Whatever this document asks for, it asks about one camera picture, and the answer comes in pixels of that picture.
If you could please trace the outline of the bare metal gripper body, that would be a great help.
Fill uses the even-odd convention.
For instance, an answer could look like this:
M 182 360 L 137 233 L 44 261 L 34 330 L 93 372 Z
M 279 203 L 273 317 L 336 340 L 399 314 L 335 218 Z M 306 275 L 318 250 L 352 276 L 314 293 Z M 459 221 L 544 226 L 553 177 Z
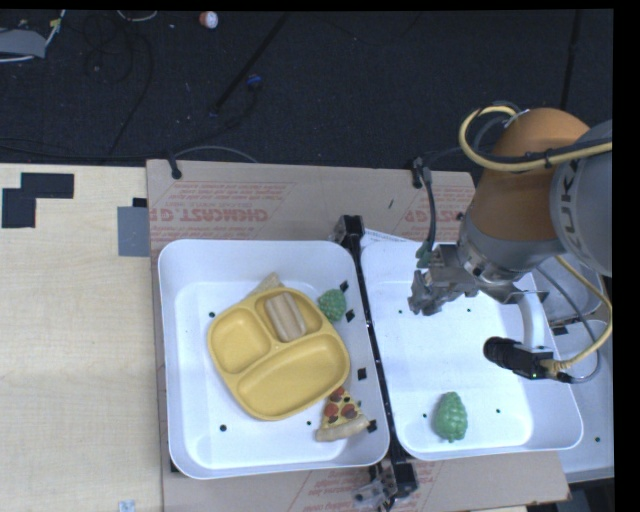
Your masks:
M 522 276 L 490 262 L 473 245 L 441 244 L 428 267 L 428 297 L 446 303 L 482 292 L 499 303 L 516 303 L 523 294 L 516 286 Z

